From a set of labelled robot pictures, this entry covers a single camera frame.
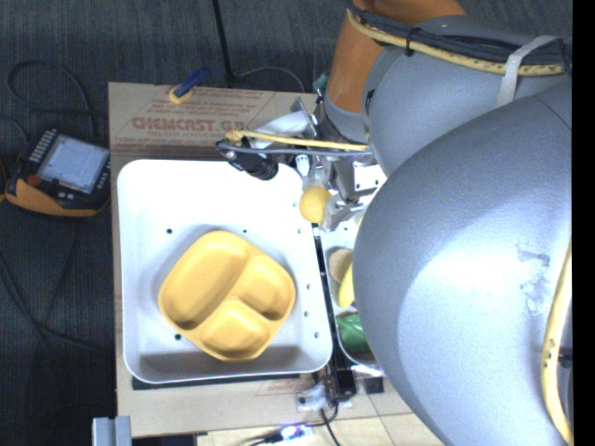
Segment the button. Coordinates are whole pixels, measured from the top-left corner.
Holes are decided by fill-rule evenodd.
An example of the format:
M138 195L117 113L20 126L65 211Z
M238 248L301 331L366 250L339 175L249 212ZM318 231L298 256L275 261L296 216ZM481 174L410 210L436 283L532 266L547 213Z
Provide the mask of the button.
M41 177L38 175L29 175L27 177L27 183L32 187L39 187L41 185Z

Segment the screen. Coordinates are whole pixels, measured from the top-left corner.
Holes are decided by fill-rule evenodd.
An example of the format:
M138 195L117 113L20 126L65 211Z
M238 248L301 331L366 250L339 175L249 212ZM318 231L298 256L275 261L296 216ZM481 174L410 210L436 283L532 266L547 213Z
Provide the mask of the screen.
M91 193L110 152L102 147L60 135L37 175L60 185Z

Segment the blue clamp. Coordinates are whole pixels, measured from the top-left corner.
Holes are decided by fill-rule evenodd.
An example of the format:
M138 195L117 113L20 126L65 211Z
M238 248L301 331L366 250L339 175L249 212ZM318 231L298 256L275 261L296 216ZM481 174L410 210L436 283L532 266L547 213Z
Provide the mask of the blue clamp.
M192 95L192 88L202 84L210 74L211 71L206 67L194 72L181 85L177 85L169 91L169 98L172 102L180 104Z

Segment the yellow ball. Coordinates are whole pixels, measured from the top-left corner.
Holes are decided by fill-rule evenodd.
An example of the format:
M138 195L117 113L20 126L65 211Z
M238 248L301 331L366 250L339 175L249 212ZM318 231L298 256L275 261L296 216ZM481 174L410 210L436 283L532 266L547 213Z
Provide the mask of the yellow ball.
M299 199L299 212L310 223L322 223L324 208L331 194L324 187L309 187L304 190Z

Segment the black fabric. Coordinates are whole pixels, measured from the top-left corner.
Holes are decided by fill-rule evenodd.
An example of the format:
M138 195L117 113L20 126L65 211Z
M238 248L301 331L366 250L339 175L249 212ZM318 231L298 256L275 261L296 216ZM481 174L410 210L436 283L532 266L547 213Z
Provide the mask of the black fabric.
M573 0L458 1L497 28L572 36ZM219 4L235 72L279 66L311 90L329 69L343 0ZM107 141L110 81L176 84L206 66L207 85L227 85L211 0L0 0L0 49L3 80L21 61L51 61L77 77L97 113L89 119L34 111L3 82L0 116L13 118L29 137L53 126ZM31 102L84 108L72 82L51 67L27 68L15 79ZM298 90L276 71L236 85ZM5 167L23 144L24 135L0 117ZM116 414L111 216L108 208L63 222L0 203L0 446L89 445L91 419Z

